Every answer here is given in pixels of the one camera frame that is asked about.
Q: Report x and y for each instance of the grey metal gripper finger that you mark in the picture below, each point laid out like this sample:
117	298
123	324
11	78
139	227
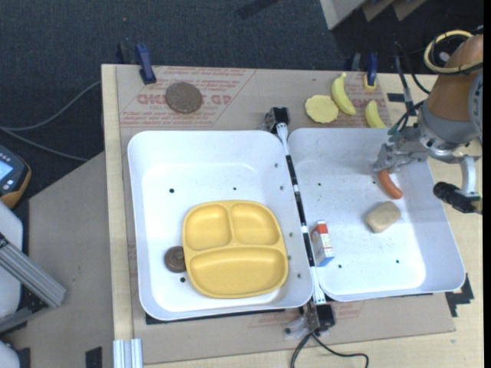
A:
397	163
381	162

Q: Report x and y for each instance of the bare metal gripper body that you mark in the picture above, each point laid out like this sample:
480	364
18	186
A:
418	148

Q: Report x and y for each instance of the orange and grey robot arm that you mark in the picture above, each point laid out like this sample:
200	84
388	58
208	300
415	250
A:
450	94

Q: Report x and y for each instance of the orange sausage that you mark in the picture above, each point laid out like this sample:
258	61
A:
391	185

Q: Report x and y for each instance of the short yellow banana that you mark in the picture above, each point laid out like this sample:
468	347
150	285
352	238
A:
373	115

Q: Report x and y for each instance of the beige bread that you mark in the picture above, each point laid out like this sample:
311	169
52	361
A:
383	217

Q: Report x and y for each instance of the long yellow banana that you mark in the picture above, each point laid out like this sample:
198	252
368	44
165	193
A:
342	96

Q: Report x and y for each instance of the small yellow piece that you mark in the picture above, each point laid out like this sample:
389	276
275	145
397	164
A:
369	86

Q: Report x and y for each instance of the yellow round biscuit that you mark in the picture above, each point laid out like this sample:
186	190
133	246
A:
321	109

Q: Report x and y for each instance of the thin black and white rod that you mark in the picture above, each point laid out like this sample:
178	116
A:
296	190

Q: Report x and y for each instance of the white plastic tray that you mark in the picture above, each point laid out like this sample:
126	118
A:
364	259
161	221

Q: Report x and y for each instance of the white orange blue carton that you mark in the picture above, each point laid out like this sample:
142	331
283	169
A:
322	244

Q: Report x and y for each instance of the brown cardboard board red print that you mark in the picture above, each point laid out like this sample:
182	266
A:
230	90

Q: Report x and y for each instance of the yellow divided plate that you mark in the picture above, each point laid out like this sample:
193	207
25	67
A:
234	247

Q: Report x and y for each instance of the large brown round biscuit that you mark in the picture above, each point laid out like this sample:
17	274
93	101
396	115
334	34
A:
183	97

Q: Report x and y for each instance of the small brown swirl doughnut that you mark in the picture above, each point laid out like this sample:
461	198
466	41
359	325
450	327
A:
174	260

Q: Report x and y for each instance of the black cylinder on white bracket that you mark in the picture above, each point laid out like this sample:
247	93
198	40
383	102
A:
454	196

